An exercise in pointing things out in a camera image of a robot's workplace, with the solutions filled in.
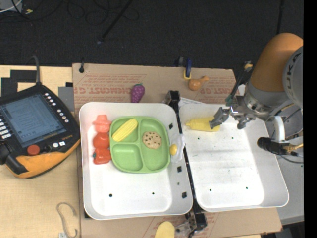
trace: toy strawberry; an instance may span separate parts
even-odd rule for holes
[[[139,103],[144,93],[145,93],[145,87],[142,85],[142,83],[134,85],[131,90],[131,102]]]

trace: black pole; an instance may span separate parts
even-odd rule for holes
[[[127,8],[129,7],[129,5],[132,3],[133,0],[129,0],[127,2],[127,4],[124,6],[124,8],[122,8],[121,12],[117,15],[117,17],[115,18],[115,20],[111,23],[111,25],[108,27],[108,29],[105,31],[105,33],[102,36],[102,39],[100,42],[98,42],[98,44],[100,44],[101,42],[104,42],[105,37],[107,36],[107,34],[111,31],[111,29],[114,27],[114,25],[117,23],[117,21],[119,20],[119,18],[124,14],[124,12],[127,10]]]
[[[280,32],[281,21],[282,21],[282,14],[283,14],[283,10],[284,10],[284,2],[285,2],[285,0],[281,0],[281,4],[280,4],[280,6],[279,6],[279,16],[278,16],[276,34],[279,34],[279,32]]]

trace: robotic hand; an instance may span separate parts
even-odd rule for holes
[[[283,117],[277,115],[280,112],[274,111],[279,107],[296,105],[303,114],[303,43],[302,38],[291,33],[273,37],[255,68],[249,63],[244,66],[245,72],[253,70],[244,96],[234,96],[240,83],[238,79],[226,99],[229,108],[219,108],[210,121],[211,129],[225,122],[229,116],[238,121],[238,129],[243,129],[246,123],[256,118],[272,122],[274,138],[261,137],[258,146],[274,154],[298,156],[295,150],[303,147],[303,143],[293,145],[285,140]]]

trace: red button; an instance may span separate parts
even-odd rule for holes
[[[40,153],[40,148],[38,145],[30,145],[26,151],[28,152],[28,154],[30,156],[35,156],[38,155]]]

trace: yellow corn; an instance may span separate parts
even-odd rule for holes
[[[138,126],[138,121],[134,118],[126,121],[120,128],[112,135],[116,142],[120,142],[130,135]]]

